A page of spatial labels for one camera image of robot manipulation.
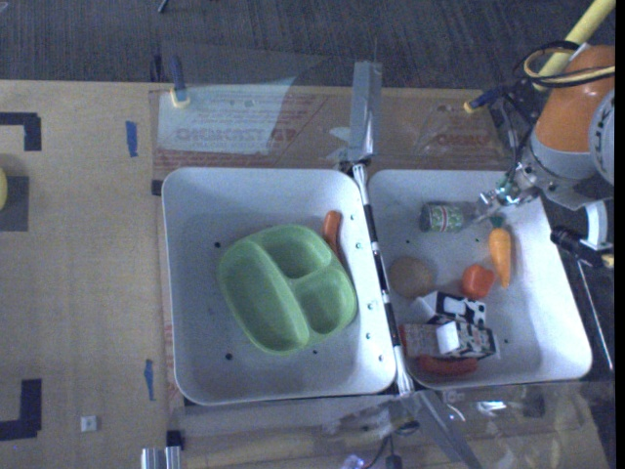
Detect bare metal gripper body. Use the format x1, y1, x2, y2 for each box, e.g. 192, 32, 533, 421
497, 161, 614, 212

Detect orange carrot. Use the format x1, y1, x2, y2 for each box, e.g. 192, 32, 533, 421
488, 216, 513, 289

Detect green and white can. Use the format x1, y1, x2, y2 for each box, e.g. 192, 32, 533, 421
419, 201, 466, 235

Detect orange pepper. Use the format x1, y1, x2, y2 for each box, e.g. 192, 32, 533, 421
461, 264, 496, 300

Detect black and white carton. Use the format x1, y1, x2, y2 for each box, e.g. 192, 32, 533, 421
409, 289, 488, 331

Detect white plastic tray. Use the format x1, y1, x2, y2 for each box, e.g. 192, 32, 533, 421
160, 166, 397, 406
366, 168, 594, 391

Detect red and cow-print carton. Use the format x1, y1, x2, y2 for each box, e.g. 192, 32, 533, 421
401, 320, 501, 362

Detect orange sausage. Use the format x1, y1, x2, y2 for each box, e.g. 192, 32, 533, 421
322, 210, 344, 259

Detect red sausage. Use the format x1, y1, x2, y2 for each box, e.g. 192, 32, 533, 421
414, 354, 479, 378

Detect yellow foam tube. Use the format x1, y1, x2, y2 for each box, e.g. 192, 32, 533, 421
531, 0, 616, 92

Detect brown cardboard board, red print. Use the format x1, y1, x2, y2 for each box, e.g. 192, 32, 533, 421
148, 84, 616, 469

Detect green divided plate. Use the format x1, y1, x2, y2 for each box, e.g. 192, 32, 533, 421
217, 224, 359, 357

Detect black cylinder on white bracket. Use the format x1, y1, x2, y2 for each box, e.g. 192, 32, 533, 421
550, 197, 614, 269

